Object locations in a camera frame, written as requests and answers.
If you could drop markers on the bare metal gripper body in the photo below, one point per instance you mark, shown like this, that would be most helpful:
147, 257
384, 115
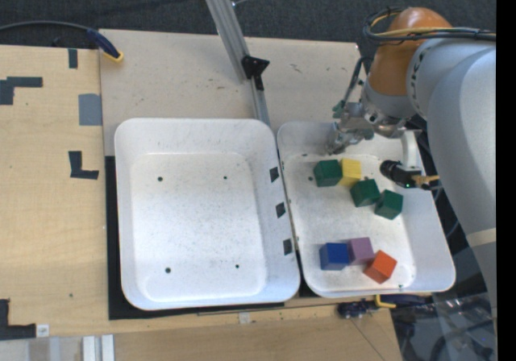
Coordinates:
359, 123

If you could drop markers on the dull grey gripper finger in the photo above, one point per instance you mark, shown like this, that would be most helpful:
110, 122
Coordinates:
332, 145
345, 140

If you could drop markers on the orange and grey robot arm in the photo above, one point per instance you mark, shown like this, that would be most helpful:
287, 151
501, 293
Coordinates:
455, 101

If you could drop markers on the green cube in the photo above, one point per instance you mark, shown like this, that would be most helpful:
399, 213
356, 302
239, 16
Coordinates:
388, 204
327, 173
364, 192

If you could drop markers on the yellow cube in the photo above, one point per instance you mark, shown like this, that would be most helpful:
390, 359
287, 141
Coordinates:
351, 171

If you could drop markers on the white plastic tray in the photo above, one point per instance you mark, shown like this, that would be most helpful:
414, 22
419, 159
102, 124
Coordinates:
197, 222
334, 222

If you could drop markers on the purple cube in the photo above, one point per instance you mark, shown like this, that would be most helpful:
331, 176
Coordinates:
361, 250

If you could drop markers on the blue cube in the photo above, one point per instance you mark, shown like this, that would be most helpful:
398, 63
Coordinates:
334, 256

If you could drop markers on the orange cube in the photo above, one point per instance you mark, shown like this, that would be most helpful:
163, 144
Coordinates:
380, 266

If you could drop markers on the pale wood board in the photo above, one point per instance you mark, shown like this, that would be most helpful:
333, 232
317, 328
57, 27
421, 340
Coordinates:
177, 77

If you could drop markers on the black cylinder on white bracket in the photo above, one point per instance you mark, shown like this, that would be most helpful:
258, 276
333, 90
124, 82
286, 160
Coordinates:
397, 173

